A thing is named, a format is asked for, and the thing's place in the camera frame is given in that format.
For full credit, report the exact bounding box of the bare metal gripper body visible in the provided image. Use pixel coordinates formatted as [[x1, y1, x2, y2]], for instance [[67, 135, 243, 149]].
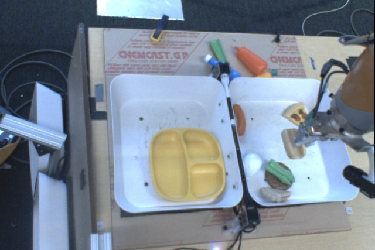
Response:
[[304, 110, 354, 146]]

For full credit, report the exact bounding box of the tan bread bun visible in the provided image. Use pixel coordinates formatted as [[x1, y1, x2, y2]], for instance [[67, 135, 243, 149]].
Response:
[[281, 128, 307, 160]]

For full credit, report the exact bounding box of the yellow pizza slice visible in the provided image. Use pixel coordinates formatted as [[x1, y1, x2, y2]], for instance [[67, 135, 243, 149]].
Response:
[[282, 102, 309, 127]]

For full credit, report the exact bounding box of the green beans bunch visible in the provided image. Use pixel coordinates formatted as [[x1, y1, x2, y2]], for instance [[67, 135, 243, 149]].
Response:
[[265, 159, 296, 185]]

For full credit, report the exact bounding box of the white plastic tray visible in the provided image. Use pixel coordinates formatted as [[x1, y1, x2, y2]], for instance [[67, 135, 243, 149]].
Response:
[[229, 76, 360, 207], [110, 73, 244, 213]]

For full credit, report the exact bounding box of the brown round biscuit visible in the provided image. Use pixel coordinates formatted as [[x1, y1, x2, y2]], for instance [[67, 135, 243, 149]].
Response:
[[264, 162, 293, 190]]

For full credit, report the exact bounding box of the white egg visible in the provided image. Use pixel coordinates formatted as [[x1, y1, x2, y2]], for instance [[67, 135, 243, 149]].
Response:
[[243, 152, 263, 176]]

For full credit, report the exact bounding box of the red sausage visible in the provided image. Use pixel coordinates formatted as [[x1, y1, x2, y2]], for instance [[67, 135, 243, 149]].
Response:
[[233, 104, 246, 137]]

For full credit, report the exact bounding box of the beige sandwich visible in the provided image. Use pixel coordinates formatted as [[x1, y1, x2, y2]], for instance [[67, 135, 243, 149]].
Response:
[[259, 186, 292, 203]]

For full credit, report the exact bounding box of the thin black and white rod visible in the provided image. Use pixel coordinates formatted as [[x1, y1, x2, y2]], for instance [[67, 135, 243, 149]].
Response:
[[220, 73, 253, 209]]

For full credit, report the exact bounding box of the orange bottle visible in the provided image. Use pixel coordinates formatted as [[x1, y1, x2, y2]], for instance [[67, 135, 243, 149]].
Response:
[[234, 46, 268, 76]]

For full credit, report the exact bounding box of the blue and white bottle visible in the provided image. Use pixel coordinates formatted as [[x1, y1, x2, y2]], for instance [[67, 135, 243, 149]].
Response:
[[204, 54, 242, 83]]

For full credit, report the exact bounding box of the green tube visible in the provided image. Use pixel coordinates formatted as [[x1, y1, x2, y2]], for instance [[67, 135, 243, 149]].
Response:
[[209, 39, 229, 64]]

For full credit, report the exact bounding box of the yellow divided plate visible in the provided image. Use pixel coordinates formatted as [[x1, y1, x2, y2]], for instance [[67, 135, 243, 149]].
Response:
[[149, 127, 227, 202]]

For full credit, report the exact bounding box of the brown cardboard board red print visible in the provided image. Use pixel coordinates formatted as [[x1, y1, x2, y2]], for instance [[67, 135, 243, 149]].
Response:
[[104, 28, 352, 239]]

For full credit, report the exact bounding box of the black cylinder on white bracket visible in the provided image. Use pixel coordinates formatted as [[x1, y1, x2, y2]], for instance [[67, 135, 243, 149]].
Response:
[[342, 145, 375, 200]]

